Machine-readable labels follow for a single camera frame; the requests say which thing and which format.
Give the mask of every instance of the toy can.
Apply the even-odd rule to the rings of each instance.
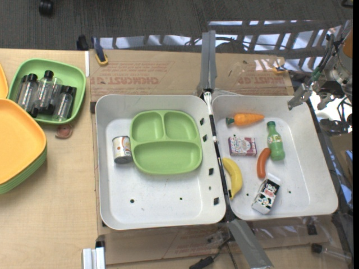
[[[128,136],[114,137],[112,139],[112,149],[115,163],[127,164],[133,160],[130,138]]]

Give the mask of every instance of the toy banana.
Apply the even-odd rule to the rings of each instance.
[[[228,171],[229,175],[231,176],[231,199],[233,199],[236,193],[240,191],[243,186],[242,172],[232,159],[224,157],[222,158],[222,163],[226,171]]]

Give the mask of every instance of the wooden table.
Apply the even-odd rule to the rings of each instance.
[[[80,51],[0,49],[0,63],[10,84],[19,65],[30,58],[53,59],[86,72],[85,54]],[[79,269],[82,250],[94,248],[98,217],[92,135],[95,129],[90,112],[89,79],[86,86],[82,108],[72,123],[72,136],[57,139],[56,126],[41,124],[48,142],[46,162],[18,187],[0,195],[1,268]],[[324,220],[328,234],[338,243],[330,216]],[[212,268],[234,268],[226,252],[224,249]],[[266,252],[275,268],[346,268],[344,263],[313,256],[308,245],[266,249]],[[243,254],[233,255],[238,267],[249,268]],[[188,257],[108,267],[182,269],[199,259]]]

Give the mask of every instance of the green divided plate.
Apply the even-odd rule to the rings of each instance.
[[[202,146],[193,118],[177,110],[137,114],[130,127],[136,166],[149,174],[178,174],[195,170],[202,162]]]
[[[51,115],[39,114],[34,118],[37,122],[43,122],[48,124],[64,124],[72,121],[78,114],[82,100],[85,95],[86,89],[86,77],[84,73],[69,64],[47,60],[47,59],[29,59],[20,65],[15,73],[14,78],[12,79],[8,99],[15,99],[17,88],[20,84],[20,81],[24,75],[34,73],[38,76],[40,80],[46,70],[51,70],[54,72],[54,77],[60,78],[64,85],[71,86],[76,88],[75,98],[73,100],[72,114],[71,117],[62,121],[53,120]]]

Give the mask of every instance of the orange object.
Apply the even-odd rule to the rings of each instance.
[[[0,64],[0,99],[6,98],[8,90],[5,73]]]
[[[343,46],[343,52],[349,58],[353,58],[353,28],[350,30]]]
[[[258,160],[257,160],[257,175],[259,179],[264,179],[266,176],[265,173],[265,162],[270,156],[270,148],[266,147],[260,153]]]
[[[46,135],[18,104],[0,99],[0,185],[18,177],[46,148]]]
[[[244,114],[238,113],[234,115],[233,118],[226,118],[225,122],[227,124],[235,123],[237,126],[245,126],[247,124],[255,123],[264,119],[262,114]]]
[[[57,138],[69,138],[72,135],[72,125],[70,124],[60,124],[57,127],[55,136]]]

